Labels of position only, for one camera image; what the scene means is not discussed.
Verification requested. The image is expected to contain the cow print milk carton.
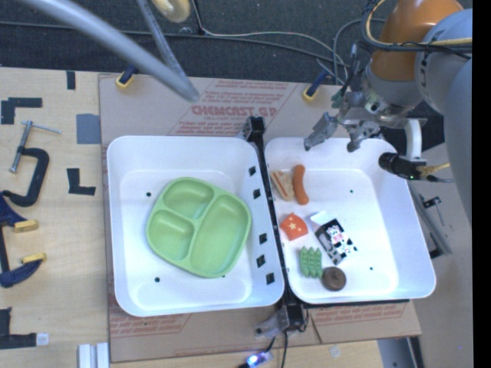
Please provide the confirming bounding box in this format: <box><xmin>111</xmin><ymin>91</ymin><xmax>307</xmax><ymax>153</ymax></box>
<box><xmin>308</xmin><ymin>210</ymin><xmax>358</xmax><ymax>267</ymax></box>

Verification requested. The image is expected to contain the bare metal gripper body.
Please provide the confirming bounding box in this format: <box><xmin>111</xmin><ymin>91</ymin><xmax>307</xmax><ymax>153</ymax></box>
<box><xmin>337</xmin><ymin>90</ymin><xmax>416</xmax><ymax>136</ymax></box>

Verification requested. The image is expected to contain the black block with wires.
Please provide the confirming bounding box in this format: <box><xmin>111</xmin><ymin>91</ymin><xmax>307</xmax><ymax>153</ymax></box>
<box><xmin>245</xmin><ymin>115</ymin><xmax>267</xmax><ymax>143</ymax></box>
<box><xmin>282</xmin><ymin>301</ymin><xmax>308</xmax><ymax>331</ymax></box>

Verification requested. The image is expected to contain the brown chocolate doughnut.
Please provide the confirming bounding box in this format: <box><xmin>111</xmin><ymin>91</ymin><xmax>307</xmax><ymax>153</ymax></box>
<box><xmin>321</xmin><ymin>266</ymin><xmax>348</xmax><ymax>292</ymax></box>

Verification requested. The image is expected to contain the black cylinder on white bracket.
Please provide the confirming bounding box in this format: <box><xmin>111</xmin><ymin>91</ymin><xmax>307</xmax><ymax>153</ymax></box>
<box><xmin>377</xmin><ymin>118</ymin><xmax>428</xmax><ymax>181</ymax></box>

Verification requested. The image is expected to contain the orange toy sausage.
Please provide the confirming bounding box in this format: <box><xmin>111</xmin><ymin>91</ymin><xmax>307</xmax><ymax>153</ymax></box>
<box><xmin>292</xmin><ymin>164</ymin><xmax>310</xmax><ymax>206</ymax></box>

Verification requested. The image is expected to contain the green pea pods toy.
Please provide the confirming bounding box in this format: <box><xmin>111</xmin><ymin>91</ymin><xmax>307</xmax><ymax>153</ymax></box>
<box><xmin>298</xmin><ymin>245</ymin><xmax>324</xmax><ymax>279</ymax></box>

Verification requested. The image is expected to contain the thin black rod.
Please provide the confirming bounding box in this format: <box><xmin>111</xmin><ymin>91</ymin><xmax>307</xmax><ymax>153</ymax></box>
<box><xmin>257</xmin><ymin>138</ymin><xmax>295</xmax><ymax>310</ymax></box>

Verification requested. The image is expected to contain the green divided plate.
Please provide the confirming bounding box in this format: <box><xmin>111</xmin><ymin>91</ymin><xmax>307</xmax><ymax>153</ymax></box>
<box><xmin>145</xmin><ymin>176</ymin><xmax>253</xmax><ymax>279</ymax></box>

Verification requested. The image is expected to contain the white plastic tray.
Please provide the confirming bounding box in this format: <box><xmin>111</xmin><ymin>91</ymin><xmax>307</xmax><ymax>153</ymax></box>
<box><xmin>106</xmin><ymin>135</ymin><xmax>285</xmax><ymax>317</ymax></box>
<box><xmin>264</xmin><ymin>136</ymin><xmax>437</xmax><ymax>305</ymax></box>

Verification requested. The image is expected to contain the brown cardboard board red print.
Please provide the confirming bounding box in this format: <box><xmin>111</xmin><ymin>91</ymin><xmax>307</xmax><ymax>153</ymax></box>
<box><xmin>97</xmin><ymin>73</ymin><xmax>423</xmax><ymax>363</ymax></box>

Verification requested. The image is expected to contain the orange carton with yellow stars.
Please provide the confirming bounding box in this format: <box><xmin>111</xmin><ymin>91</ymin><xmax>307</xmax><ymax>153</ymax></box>
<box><xmin>278</xmin><ymin>212</ymin><xmax>308</xmax><ymax>242</ymax></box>

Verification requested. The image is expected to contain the toy sandwich slice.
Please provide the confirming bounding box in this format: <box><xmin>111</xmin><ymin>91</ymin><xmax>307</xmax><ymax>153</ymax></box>
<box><xmin>269</xmin><ymin>169</ymin><xmax>295</xmax><ymax>202</ymax></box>

